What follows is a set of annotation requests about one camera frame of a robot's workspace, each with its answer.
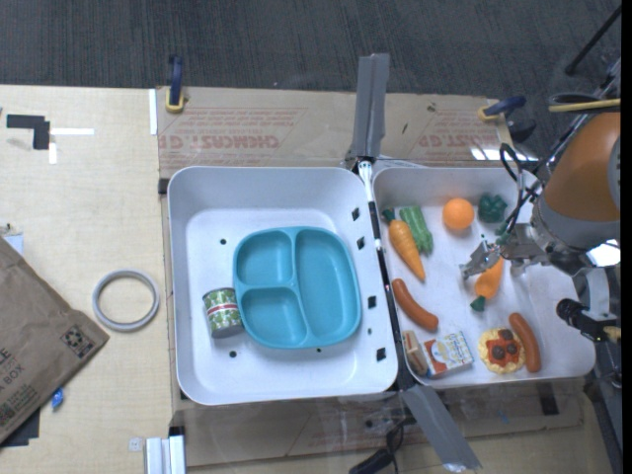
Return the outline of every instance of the toy pepper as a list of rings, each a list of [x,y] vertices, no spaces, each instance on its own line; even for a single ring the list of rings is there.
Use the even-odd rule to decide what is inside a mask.
[[[486,223],[500,223],[505,219],[507,203],[500,195],[483,194],[478,202],[478,217]]]

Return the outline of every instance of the green cucumber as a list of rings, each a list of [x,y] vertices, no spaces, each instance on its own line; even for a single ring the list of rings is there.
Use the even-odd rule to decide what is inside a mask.
[[[426,225],[422,210],[418,205],[410,205],[399,209],[399,216],[406,221],[413,232],[413,238],[420,253],[429,255],[433,251],[433,234]]]

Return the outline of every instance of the orange fruit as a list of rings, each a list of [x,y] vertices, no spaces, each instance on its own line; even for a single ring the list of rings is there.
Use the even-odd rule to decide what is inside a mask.
[[[465,198],[452,198],[443,206],[443,223],[452,230],[463,230],[474,221],[474,207]]]

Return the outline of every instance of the blue plastic tray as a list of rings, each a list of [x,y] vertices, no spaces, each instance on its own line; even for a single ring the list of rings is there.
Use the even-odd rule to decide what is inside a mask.
[[[233,259],[246,331],[269,348],[343,341],[357,328],[356,272],[342,239],[322,228],[275,228],[244,238]]]

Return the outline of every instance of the toy sausage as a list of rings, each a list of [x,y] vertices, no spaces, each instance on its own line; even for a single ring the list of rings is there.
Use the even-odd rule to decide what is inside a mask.
[[[542,361],[540,359],[540,347],[537,344],[537,339],[531,330],[531,327],[518,312],[510,314],[510,325],[517,333],[524,345],[524,355],[526,369],[529,372],[537,372],[542,368]]]
[[[406,283],[397,278],[393,279],[392,286],[395,299],[404,309],[404,312],[420,327],[435,332],[438,327],[438,318],[415,301],[408,291]]]

